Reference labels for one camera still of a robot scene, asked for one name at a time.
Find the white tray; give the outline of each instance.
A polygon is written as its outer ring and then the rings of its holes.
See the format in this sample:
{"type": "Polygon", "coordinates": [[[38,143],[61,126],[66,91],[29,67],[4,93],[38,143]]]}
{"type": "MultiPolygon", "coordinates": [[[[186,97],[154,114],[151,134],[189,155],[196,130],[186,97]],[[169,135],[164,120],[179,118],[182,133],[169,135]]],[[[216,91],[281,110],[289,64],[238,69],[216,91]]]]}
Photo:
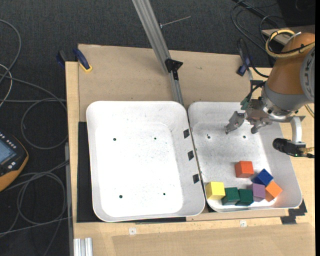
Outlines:
{"type": "Polygon", "coordinates": [[[195,102],[188,109],[199,169],[204,185],[211,181],[224,182],[224,187],[245,189],[250,178],[237,178],[235,164],[252,161],[254,172],[270,172],[283,192],[271,202],[265,199],[250,206],[222,205],[221,200],[207,200],[217,212],[295,208],[302,202],[302,194],[290,156],[275,150],[275,138],[283,138],[280,125],[273,123],[251,134],[251,125],[245,121],[237,130],[225,133],[238,102],[195,102]]]}
{"type": "Polygon", "coordinates": [[[87,108],[86,120],[93,210],[101,220],[202,212],[205,196],[183,106],[173,101],[96,101],[87,108]]]}

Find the black floor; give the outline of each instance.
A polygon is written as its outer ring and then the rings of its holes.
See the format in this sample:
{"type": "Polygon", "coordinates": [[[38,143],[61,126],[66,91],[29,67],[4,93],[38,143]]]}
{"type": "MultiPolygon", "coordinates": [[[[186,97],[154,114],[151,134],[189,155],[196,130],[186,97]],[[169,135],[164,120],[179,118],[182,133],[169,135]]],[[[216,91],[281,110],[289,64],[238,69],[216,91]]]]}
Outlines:
{"type": "MultiPolygon", "coordinates": [[[[280,28],[315,24],[315,0],[297,0],[298,8],[295,0],[281,0],[279,4],[276,0],[245,2],[275,16],[273,19],[280,28]]],[[[235,6],[233,0],[151,0],[151,3],[162,24],[191,16],[163,28],[170,50],[238,54],[237,40],[242,37],[256,66],[270,67],[273,64],[258,46],[236,29],[231,20],[235,6]]],[[[259,28],[262,19],[242,7],[236,8],[233,16],[244,33],[263,47],[259,28]]],[[[68,59],[73,61],[72,49],[78,43],[150,47],[131,0],[2,0],[0,20],[15,26],[21,36],[21,52],[11,69],[12,76],[49,90],[60,99],[66,98],[66,88],[64,70],[56,61],[59,50],[64,50],[68,59]]],[[[262,25],[263,29],[272,27],[267,23],[262,25]]],[[[19,40],[14,30],[0,22],[0,64],[9,67],[18,48],[19,40]]],[[[0,67],[0,74],[5,71],[0,67]]],[[[9,85],[7,79],[0,84],[0,99],[7,94],[9,85]]],[[[8,97],[9,100],[24,101],[45,98],[52,96],[16,81],[8,97]]],[[[57,102],[41,102],[30,110],[21,125],[24,113],[31,105],[5,102],[0,107],[0,129],[15,135],[30,154],[23,174],[48,171],[65,161],[64,143],[51,150],[36,147],[51,147],[64,141],[68,131],[65,110],[57,102]]],[[[64,167],[53,173],[65,184],[64,167]]],[[[24,180],[26,178],[21,177],[15,184],[24,180]]],[[[65,219],[35,226],[19,215],[11,228],[18,213],[17,198],[21,188],[0,192],[0,255],[44,255],[52,238],[47,255],[69,255],[68,221],[65,219]],[[1,237],[10,228],[12,232],[1,237]]],[[[45,223],[60,215],[63,200],[61,186],[45,176],[30,183],[19,208],[31,221],[45,223]]]]}

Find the cube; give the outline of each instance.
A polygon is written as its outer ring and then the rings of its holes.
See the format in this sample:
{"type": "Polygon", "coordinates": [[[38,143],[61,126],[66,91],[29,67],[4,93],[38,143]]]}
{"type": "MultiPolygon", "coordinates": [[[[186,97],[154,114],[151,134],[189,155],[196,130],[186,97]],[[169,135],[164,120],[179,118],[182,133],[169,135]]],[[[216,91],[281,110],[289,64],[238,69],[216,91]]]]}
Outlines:
{"type": "Polygon", "coordinates": [[[253,178],[252,182],[267,186],[273,179],[274,177],[266,169],[263,169],[253,178]]]}
{"type": "Polygon", "coordinates": [[[240,201],[237,202],[236,206],[249,206],[254,202],[254,195],[251,189],[239,189],[240,201]]]}
{"type": "Polygon", "coordinates": [[[239,161],[234,165],[234,168],[237,178],[249,178],[255,173],[251,161],[239,161]]]}
{"type": "Polygon", "coordinates": [[[251,184],[248,189],[252,190],[253,193],[253,201],[261,202],[263,199],[266,198],[266,186],[253,183],[251,184]]]}
{"type": "Polygon", "coordinates": [[[265,188],[265,199],[270,202],[275,199],[282,191],[282,188],[279,187],[279,185],[273,180],[265,188]]]}
{"type": "Polygon", "coordinates": [[[210,200],[220,200],[226,196],[223,182],[211,181],[205,186],[206,198],[210,200]]]}
{"type": "Polygon", "coordinates": [[[224,189],[225,197],[221,199],[221,203],[224,206],[234,206],[240,201],[240,195],[237,187],[226,187],[224,189]]]}

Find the white cable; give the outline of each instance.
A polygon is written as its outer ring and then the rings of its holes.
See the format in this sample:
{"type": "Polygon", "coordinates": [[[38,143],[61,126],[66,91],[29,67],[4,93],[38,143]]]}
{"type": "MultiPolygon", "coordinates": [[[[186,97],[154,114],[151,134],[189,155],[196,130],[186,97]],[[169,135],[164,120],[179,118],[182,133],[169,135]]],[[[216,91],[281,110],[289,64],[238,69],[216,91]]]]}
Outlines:
{"type": "MultiPolygon", "coordinates": [[[[8,68],[7,68],[6,66],[0,64],[0,67],[3,67],[6,71],[8,71],[8,68]]],[[[13,79],[12,79],[12,74],[11,74],[11,72],[8,71],[8,74],[9,74],[9,76],[10,76],[10,78],[11,78],[11,79],[10,79],[10,87],[9,87],[9,90],[8,90],[7,94],[5,95],[3,101],[0,103],[0,108],[2,107],[2,105],[4,104],[4,102],[6,101],[6,99],[8,98],[8,96],[9,96],[9,94],[10,94],[10,92],[11,92],[11,89],[12,89],[12,85],[13,85],[13,83],[14,83],[14,82],[13,82],[13,79]]]]}

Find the orange block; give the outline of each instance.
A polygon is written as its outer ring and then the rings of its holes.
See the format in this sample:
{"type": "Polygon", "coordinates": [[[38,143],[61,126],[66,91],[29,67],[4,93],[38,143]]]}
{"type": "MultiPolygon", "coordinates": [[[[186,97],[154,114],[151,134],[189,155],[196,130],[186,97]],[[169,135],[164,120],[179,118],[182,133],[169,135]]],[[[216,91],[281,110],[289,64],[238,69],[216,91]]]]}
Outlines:
{"type": "Polygon", "coordinates": [[[265,187],[265,199],[270,202],[271,200],[275,199],[282,191],[282,188],[272,180],[269,185],[265,187]]]}
{"type": "Polygon", "coordinates": [[[239,161],[234,165],[234,168],[237,178],[249,178],[255,174],[251,161],[239,161]]]}

